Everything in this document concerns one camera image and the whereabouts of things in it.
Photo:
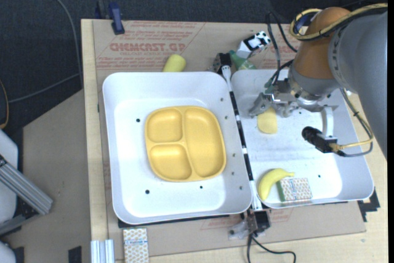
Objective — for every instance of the yellow divided plate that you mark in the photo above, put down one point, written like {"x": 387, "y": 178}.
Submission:
{"x": 200, "y": 144}

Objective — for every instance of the black cylinder on white bracket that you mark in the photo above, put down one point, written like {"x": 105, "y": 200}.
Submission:
{"x": 318, "y": 139}

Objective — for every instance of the white plastic tray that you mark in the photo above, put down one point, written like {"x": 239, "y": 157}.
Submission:
{"x": 129, "y": 144}
{"x": 292, "y": 154}

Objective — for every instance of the pale yellow oval piece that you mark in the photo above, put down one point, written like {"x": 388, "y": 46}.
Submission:
{"x": 267, "y": 123}
{"x": 174, "y": 64}

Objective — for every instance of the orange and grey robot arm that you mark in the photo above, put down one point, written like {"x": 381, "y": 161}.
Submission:
{"x": 354, "y": 52}

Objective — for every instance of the yellow banana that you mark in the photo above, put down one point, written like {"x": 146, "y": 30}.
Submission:
{"x": 267, "y": 183}

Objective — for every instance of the thin black and white rod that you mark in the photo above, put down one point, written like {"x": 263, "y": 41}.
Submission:
{"x": 241, "y": 132}

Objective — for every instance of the orange patterned carton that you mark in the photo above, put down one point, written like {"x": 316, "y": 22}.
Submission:
{"x": 135, "y": 244}
{"x": 297, "y": 189}

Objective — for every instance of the green bottle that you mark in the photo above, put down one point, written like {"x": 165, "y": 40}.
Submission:
{"x": 241, "y": 62}

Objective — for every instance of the brown cardboard board red print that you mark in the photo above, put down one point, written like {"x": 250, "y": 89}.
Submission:
{"x": 147, "y": 46}

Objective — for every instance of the black and white carton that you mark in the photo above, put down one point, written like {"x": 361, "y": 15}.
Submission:
{"x": 249, "y": 46}

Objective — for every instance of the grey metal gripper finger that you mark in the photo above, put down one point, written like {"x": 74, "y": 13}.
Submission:
{"x": 260, "y": 103}
{"x": 285, "y": 110}

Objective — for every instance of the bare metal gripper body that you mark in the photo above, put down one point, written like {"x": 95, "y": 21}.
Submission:
{"x": 284, "y": 94}

